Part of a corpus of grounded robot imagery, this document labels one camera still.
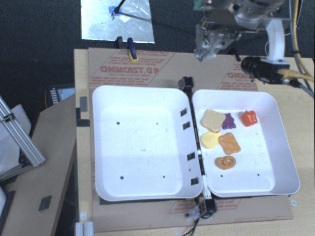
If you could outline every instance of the toy food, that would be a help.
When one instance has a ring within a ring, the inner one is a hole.
[[[216,165],[223,170],[231,169],[235,166],[236,160],[233,156],[218,157]]]
[[[222,129],[228,129],[228,128],[236,128],[236,125],[234,123],[234,118],[231,116],[230,113],[225,114],[225,120],[222,123]]]
[[[213,149],[215,148],[218,144],[219,144],[219,136],[221,136],[221,133],[213,133],[211,131],[203,134],[200,137],[201,143],[204,147],[209,148],[209,149]]]
[[[225,118],[225,114],[213,110],[206,110],[206,113],[201,120],[201,125],[209,129],[211,132],[218,133]]]
[[[257,123],[257,117],[256,117],[255,111],[254,110],[245,111],[245,113],[241,115],[241,121],[246,127]]]
[[[233,153],[241,151],[241,148],[232,133],[226,133],[225,135],[220,136],[219,143],[221,144],[225,154],[227,155],[231,155]]]

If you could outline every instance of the black pole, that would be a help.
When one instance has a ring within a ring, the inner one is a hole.
[[[119,12],[119,10],[120,10],[120,7],[122,7],[122,5],[124,4],[125,1],[126,1],[126,0],[122,0],[122,1],[120,2],[120,4],[114,9],[113,14],[114,14],[114,13],[115,13],[115,14],[118,14],[118,12]]]

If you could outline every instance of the empty white tray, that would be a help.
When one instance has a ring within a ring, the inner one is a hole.
[[[236,165],[221,170],[215,165],[217,157],[224,157],[222,147],[206,149],[201,146],[207,184],[220,197],[292,194],[298,191],[299,177],[285,135],[275,99],[264,92],[198,90],[193,95],[198,134],[208,132],[201,125],[207,109],[231,113],[236,128],[231,132],[241,147],[232,154]],[[245,111],[254,110],[258,123],[246,127],[240,121]]]
[[[186,95],[101,86],[93,93],[95,185],[109,201],[192,198],[202,189]]]

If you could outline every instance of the dark background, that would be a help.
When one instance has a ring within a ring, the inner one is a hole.
[[[149,1],[156,43],[136,48],[193,52],[195,25],[202,18],[192,10],[193,0]],[[288,17],[287,5],[277,16]],[[74,49],[113,48],[113,42],[81,39],[80,9],[80,0],[0,0],[0,95],[9,107],[22,104],[31,120],[45,108],[49,86],[74,82]],[[308,58],[314,58],[314,11],[314,0],[304,0],[298,38],[302,56]],[[244,34],[231,47],[241,55],[264,56],[267,41],[265,32]],[[286,56],[292,56],[289,36]],[[72,172],[57,235],[73,235],[75,193]]]

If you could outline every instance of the purple toy grapes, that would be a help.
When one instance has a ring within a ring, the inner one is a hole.
[[[228,128],[236,128],[236,125],[234,123],[234,118],[231,116],[230,113],[225,114],[226,118],[225,121],[222,123],[222,129],[228,129]]]

